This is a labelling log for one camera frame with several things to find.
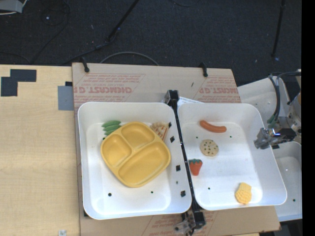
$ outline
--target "yellow plate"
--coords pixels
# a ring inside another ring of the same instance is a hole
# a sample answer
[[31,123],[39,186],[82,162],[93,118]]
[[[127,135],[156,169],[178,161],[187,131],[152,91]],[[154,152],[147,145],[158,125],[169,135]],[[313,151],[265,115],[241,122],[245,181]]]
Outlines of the yellow plate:
[[112,173],[128,187],[157,177],[171,161],[164,141],[146,124],[129,122],[107,136],[100,153]]

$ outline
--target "hot dog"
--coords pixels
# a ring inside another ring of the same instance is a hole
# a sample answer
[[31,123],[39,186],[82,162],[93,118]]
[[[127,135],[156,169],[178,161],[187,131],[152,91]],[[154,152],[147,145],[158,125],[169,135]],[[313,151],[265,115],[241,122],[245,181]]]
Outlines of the hot dog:
[[208,122],[206,122],[205,120],[201,120],[199,122],[200,126],[203,127],[204,129],[211,131],[211,132],[215,132],[215,133],[224,133],[226,131],[226,127],[225,126],[214,126]]

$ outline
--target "black pole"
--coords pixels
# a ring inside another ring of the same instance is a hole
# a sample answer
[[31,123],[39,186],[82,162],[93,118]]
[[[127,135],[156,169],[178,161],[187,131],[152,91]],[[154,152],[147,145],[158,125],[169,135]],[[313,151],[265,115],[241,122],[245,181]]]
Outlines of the black pole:
[[280,14],[279,14],[275,44],[274,44],[274,48],[273,48],[273,51],[271,54],[272,57],[274,57],[276,54],[276,49],[277,49],[277,44],[278,44],[278,39],[279,39],[279,34],[280,34],[280,28],[281,28],[281,22],[282,22],[282,17],[283,17],[283,13],[284,13],[284,8],[285,8],[285,0],[282,0],[281,6],[280,6]]
[[115,28],[112,30],[112,32],[109,34],[109,36],[107,37],[107,41],[110,41],[111,38],[116,34],[116,32],[118,31],[118,28],[120,27],[120,25],[123,23],[123,21],[127,18],[127,16],[129,15],[129,13],[132,11],[132,9],[136,6],[136,4],[139,2],[139,0],[135,0],[133,2],[133,4],[130,6],[129,10],[125,13],[125,15],[122,17],[122,19],[119,21],[119,23],[115,26]]

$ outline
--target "red strawberry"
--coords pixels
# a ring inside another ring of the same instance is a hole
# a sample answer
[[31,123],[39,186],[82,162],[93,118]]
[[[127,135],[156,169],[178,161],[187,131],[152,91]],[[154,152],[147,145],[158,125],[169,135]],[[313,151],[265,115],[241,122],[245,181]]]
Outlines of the red strawberry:
[[193,160],[188,160],[188,162],[189,162],[190,172],[194,176],[199,175],[199,171],[200,171],[201,166],[202,166],[202,161],[200,159],[193,159]]

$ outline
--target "wooden surface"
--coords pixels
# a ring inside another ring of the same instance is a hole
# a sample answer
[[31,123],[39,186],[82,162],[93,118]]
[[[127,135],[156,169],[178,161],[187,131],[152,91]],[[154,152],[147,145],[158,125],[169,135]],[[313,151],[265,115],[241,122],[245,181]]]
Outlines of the wooden surface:
[[0,97],[0,235],[79,236],[74,111],[58,110],[72,69],[0,65],[0,77],[10,69],[36,69],[37,79]]

